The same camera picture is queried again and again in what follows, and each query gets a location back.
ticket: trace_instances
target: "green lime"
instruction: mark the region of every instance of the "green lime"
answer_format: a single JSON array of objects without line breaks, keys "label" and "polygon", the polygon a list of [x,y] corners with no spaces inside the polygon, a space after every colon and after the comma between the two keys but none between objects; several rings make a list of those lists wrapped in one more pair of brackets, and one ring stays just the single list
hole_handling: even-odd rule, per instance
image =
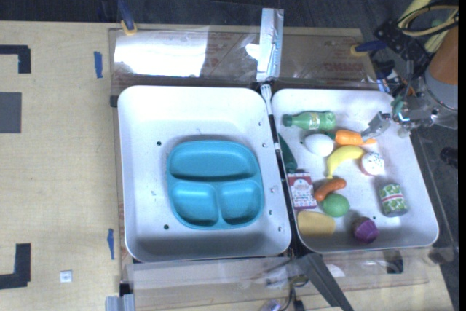
[{"label": "green lime", "polygon": [[337,193],[330,193],[322,201],[322,209],[329,216],[338,218],[348,212],[348,210],[350,209],[349,203],[350,202],[345,196],[342,196],[341,194]]}]

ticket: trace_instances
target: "orange carrot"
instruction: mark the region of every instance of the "orange carrot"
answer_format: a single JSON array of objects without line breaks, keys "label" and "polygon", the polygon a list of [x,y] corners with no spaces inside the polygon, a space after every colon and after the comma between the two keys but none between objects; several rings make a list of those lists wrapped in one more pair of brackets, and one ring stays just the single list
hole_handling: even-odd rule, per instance
[{"label": "orange carrot", "polygon": [[318,202],[322,202],[327,194],[343,189],[347,186],[347,182],[341,178],[334,178],[322,185],[316,192],[314,192],[314,198]]},{"label": "orange carrot", "polygon": [[337,130],[335,133],[335,142],[338,145],[368,145],[376,143],[377,140],[367,139],[363,141],[359,133],[349,130]]}]

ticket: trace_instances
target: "small can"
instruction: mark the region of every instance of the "small can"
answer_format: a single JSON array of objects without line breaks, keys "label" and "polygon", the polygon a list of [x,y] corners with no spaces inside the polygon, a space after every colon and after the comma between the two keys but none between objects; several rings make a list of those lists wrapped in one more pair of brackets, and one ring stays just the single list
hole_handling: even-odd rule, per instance
[{"label": "small can", "polygon": [[379,189],[380,202],[384,215],[402,216],[408,212],[408,206],[405,197],[401,191],[400,184],[392,183]]}]

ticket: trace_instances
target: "blue divided tray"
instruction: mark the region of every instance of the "blue divided tray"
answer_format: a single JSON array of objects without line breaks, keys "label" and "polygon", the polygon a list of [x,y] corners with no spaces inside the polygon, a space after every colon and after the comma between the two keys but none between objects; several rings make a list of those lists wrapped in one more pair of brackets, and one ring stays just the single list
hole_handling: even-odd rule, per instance
[{"label": "blue divided tray", "polygon": [[172,212],[195,229],[231,229],[253,223],[264,208],[256,157],[234,141],[188,141],[167,160]]}]

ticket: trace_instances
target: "white egg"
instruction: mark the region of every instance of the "white egg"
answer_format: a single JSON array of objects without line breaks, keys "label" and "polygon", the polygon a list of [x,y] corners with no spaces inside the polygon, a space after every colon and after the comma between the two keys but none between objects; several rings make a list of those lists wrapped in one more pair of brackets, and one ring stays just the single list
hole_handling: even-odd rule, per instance
[{"label": "white egg", "polygon": [[333,152],[333,140],[330,136],[322,133],[315,133],[304,139],[304,144],[309,151],[317,156],[327,157]]}]

